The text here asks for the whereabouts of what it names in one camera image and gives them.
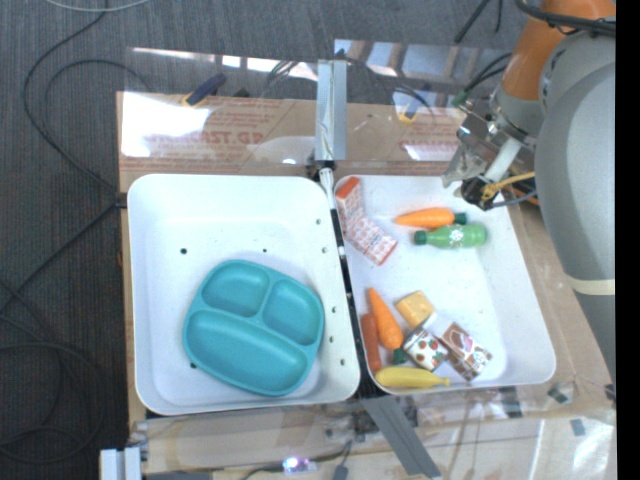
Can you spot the white strawberry print can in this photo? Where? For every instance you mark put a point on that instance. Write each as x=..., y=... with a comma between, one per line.
x=425, y=349

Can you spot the white plastic tray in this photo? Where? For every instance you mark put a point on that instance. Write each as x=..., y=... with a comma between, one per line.
x=165, y=318
x=450, y=283

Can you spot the brown cardboard board red print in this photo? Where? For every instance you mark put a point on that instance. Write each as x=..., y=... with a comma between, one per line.
x=570, y=318

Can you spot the orange checked packet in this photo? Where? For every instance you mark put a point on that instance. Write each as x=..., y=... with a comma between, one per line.
x=372, y=240

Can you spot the black and white thin rod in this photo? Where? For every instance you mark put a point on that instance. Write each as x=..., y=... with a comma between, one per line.
x=342, y=240

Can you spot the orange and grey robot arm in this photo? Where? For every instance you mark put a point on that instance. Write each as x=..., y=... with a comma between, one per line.
x=580, y=168

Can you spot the green bottle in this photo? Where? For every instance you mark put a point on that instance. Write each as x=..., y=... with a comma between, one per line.
x=452, y=235

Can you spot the brown and white carton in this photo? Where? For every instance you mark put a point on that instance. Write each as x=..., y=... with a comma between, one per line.
x=465, y=350

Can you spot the blue divided plate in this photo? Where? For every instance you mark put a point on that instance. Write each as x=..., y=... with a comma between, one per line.
x=250, y=330

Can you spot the yellow cheese wedge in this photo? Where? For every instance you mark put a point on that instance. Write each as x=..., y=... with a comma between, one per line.
x=415, y=308

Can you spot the black cylinder on white bracket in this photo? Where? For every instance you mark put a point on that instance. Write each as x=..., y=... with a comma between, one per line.
x=479, y=193

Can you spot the orange and white carton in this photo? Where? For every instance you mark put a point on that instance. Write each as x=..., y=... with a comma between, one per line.
x=349, y=200

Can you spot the yellow banana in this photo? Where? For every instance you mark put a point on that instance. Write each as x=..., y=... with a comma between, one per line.
x=407, y=378

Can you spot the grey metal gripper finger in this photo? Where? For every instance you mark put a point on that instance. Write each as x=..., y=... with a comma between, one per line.
x=476, y=169
x=454, y=172

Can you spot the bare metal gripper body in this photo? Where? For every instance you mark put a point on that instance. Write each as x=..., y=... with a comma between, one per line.
x=480, y=130

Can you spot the orange sausage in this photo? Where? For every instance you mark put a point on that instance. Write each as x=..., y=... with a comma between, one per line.
x=371, y=343

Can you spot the orange carrot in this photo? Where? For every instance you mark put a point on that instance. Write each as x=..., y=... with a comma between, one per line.
x=387, y=320
x=425, y=217

